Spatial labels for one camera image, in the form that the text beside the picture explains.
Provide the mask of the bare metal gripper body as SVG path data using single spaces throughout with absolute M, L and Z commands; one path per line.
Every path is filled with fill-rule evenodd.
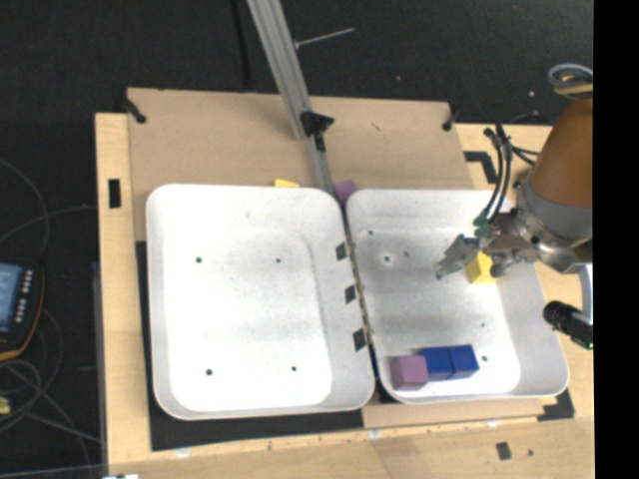
M 493 262 L 538 261 L 557 272 L 577 272 L 593 259 L 592 239 L 562 237 L 525 210 L 498 214 L 479 243 Z

